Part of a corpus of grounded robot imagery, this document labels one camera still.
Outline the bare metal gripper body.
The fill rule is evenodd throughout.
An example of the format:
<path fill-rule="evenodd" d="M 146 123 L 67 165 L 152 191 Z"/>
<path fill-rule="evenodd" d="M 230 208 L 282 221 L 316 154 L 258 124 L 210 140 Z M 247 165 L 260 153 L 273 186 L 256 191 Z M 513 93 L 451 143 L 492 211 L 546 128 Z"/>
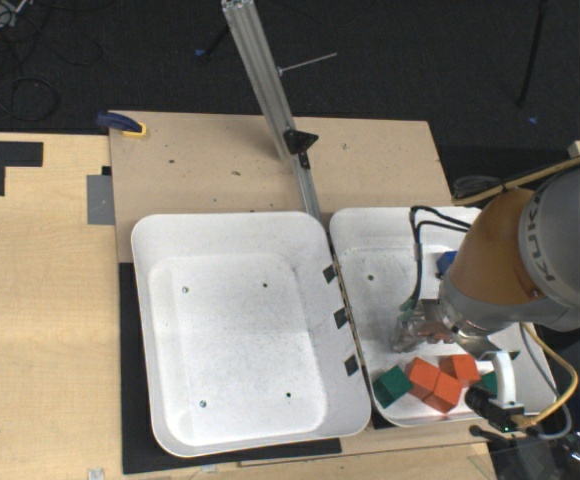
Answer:
<path fill-rule="evenodd" d="M 461 319 L 453 306 L 437 299 L 422 299 L 417 310 L 426 317 L 428 343 L 457 344 L 466 352 L 492 352 L 488 332 L 469 320 Z"/>

